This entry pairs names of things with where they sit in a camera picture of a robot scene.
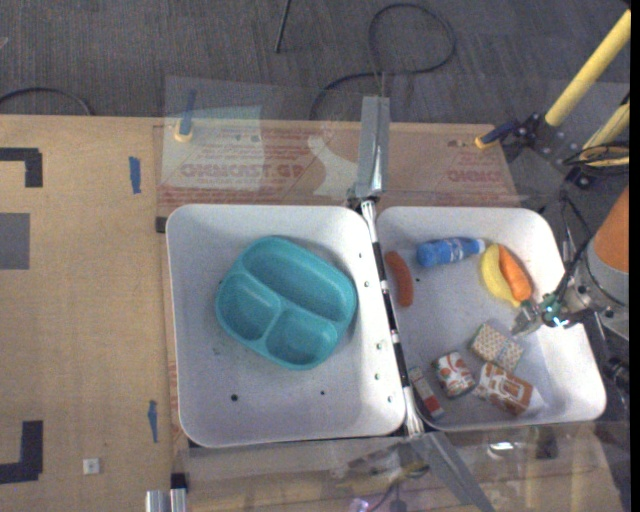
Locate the blue bottle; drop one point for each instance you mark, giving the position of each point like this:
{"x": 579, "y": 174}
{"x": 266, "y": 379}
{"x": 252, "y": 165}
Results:
{"x": 445, "y": 251}

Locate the orange carrot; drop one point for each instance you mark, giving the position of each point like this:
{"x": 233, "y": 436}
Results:
{"x": 515, "y": 277}

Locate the patterned white and orange packet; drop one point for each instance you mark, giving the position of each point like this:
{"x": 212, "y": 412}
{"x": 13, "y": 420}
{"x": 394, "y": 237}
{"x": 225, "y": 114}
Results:
{"x": 496, "y": 347}

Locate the brown cardboard board red print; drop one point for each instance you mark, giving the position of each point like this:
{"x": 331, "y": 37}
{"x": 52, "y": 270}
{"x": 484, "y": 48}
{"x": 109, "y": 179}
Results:
{"x": 425, "y": 165}

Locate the slim red and white box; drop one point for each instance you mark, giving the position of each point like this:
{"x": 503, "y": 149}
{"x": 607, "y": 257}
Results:
{"x": 426, "y": 392}

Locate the orange-brown toy sausage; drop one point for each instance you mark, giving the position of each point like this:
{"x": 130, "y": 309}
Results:
{"x": 401, "y": 280}

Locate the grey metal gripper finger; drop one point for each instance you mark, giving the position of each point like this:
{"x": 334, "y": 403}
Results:
{"x": 535, "y": 311}
{"x": 521, "y": 325}

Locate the teal divided plate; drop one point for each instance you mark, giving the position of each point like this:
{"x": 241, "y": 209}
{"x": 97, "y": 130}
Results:
{"x": 285, "y": 300}

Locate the white plastic tray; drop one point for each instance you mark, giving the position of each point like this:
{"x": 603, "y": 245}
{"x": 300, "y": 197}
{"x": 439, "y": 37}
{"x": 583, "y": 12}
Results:
{"x": 450, "y": 320}
{"x": 200, "y": 320}

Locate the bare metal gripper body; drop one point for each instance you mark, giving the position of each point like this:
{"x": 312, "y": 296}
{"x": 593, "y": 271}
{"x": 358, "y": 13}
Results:
{"x": 586, "y": 296}

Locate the orange and white carton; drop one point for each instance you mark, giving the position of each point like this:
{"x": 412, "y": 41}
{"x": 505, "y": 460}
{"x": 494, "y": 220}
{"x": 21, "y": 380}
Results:
{"x": 505, "y": 389}

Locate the yellow banana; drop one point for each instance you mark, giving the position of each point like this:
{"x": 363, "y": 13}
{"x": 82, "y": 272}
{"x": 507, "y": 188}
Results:
{"x": 492, "y": 280}

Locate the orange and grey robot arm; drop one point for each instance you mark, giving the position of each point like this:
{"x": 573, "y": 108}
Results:
{"x": 611, "y": 240}

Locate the small red and white can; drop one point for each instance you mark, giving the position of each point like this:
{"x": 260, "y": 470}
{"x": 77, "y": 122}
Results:
{"x": 453, "y": 375}

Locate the thin black and white rod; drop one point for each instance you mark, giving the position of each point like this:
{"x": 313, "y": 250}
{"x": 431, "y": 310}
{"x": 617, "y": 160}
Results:
{"x": 384, "y": 285}

